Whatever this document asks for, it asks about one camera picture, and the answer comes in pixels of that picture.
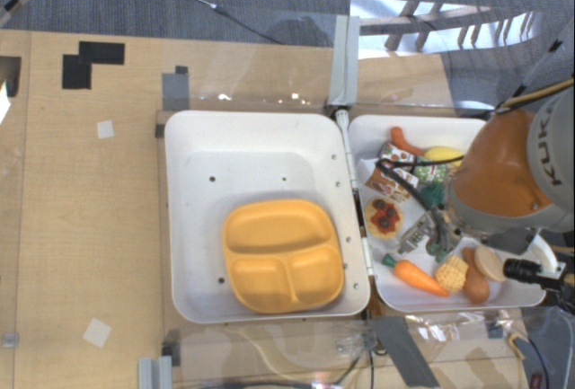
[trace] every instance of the white square marker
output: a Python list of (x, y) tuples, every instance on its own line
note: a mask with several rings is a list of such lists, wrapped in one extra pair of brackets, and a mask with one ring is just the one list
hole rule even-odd
[(98, 138), (112, 138), (114, 136), (114, 125), (111, 120), (103, 120), (98, 122)]
[(91, 342), (94, 346), (102, 348), (110, 335), (111, 327), (98, 319), (92, 319), (90, 325), (84, 332), (83, 338)]

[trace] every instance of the toy carrot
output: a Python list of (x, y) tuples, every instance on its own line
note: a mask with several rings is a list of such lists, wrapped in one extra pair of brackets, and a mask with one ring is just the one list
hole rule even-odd
[(425, 155), (425, 151), (407, 142), (407, 140), (403, 136), (403, 130), (401, 127), (393, 127), (391, 134), (392, 134), (392, 143), (396, 145), (399, 149), (402, 149), (403, 151), (406, 151), (411, 155)]
[(423, 272), (409, 260), (396, 261), (390, 254), (387, 254), (382, 263), (385, 266), (394, 268), (395, 276), (412, 287), (425, 290), (433, 295), (449, 296), (449, 292), (441, 287), (434, 278)]

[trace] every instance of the white plastic tray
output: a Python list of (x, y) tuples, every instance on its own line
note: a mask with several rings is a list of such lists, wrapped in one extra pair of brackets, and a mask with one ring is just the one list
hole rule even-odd
[[(367, 268), (341, 133), (319, 115), (183, 111), (165, 129), (173, 302), (195, 323), (345, 316), (369, 299)], [(261, 315), (243, 307), (226, 277), (221, 228), (243, 204), (309, 199), (338, 233), (340, 296), (313, 311)]]
[[(460, 151), (467, 151), (475, 135), (482, 127), (483, 122), (477, 119), (451, 119), (451, 118), (420, 118), (404, 116), (360, 116), (354, 119), (349, 126), (349, 142), (354, 160), (369, 159), (377, 156), (381, 145), (391, 139), (391, 127), (398, 126), (403, 129), (405, 137), (414, 145), (423, 149), (431, 146), (451, 146)], [(362, 202), (367, 203), (377, 194), (365, 186), (360, 187)], [(405, 231), (410, 223), (422, 215), (422, 211), (415, 202), (402, 207), (405, 221), (402, 230)], [(471, 304), (463, 293), (443, 298), (419, 291), (401, 282), (395, 277), (393, 270), (383, 266), (381, 260), (387, 252), (392, 252), (396, 241), (383, 241), (368, 235), (376, 274), (377, 292), (381, 298), (393, 309), (405, 313), (450, 311), (450, 310), (477, 310), (497, 309), (503, 307), (519, 307), (537, 305), (544, 299), (544, 292), (537, 285), (522, 284), (515, 280), (506, 280), (501, 284), (490, 282), (491, 294), (481, 305)], [(456, 249), (461, 254), (463, 247), (476, 246), (474, 239), (464, 238)], [(498, 252), (502, 260), (517, 258), (510, 253)], [(437, 264), (425, 252), (425, 243), (405, 257), (417, 266), (432, 274)], [(533, 253), (521, 256), (536, 261)]]

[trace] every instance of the orange plate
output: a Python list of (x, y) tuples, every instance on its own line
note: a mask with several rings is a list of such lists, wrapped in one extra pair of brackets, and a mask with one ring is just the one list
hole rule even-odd
[(235, 296), (257, 313), (327, 305), (343, 288), (343, 261), (332, 221), (309, 200), (241, 206), (226, 218), (222, 242)]

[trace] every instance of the wooden table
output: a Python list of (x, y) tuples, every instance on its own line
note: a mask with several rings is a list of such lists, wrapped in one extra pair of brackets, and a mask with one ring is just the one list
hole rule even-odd
[[(77, 54), (80, 40), (124, 43), (125, 64), (93, 65), (92, 90), (63, 90), (62, 56)], [(155, 138), (162, 74), (176, 66), (189, 69), (194, 108), (222, 106), (224, 94), (229, 106), (245, 102), (239, 109), (277, 110), (282, 100), (282, 109), (294, 110), (302, 107), (290, 95), (299, 93), (310, 102), (304, 108), (320, 111), (330, 49), (0, 31), (0, 55), (22, 57), (20, 93), (0, 125), (0, 158), (13, 160), (0, 181), (0, 323), (20, 337), (15, 352), (0, 349), (2, 387), (134, 388), (137, 360), (157, 358), (166, 336), (181, 342), (185, 365), (174, 375), (186, 385), (274, 372), (303, 377), (315, 367), (341, 373), (349, 359), (332, 345), (341, 330), (334, 321), (202, 327), (173, 316), (180, 325), (164, 329), (173, 307), (163, 300)], [(421, 64), (421, 76), (434, 75), (434, 96), (448, 96), (440, 61)], [(378, 65), (360, 65), (360, 90), (375, 102), (390, 93), (374, 83)], [(389, 67), (387, 78), (408, 72), (412, 87), (429, 89), (412, 68)], [(100, 139), (97, 125), (107, 120), (114, 136)], [(92, 319), (111, 327), (102, 347), (83, 339)], [(321, 356), (305, 354), (321, 343), (329, 348)], [(425, 350), (422, 343), (443, 386), (523, 384), (521, 363), (502, 340), (449, 344)], [(386, 387), (403, 386), (389, 358), (376, 366)], [(368, 378), (361, 362), (346, 381), (361, 388)]]

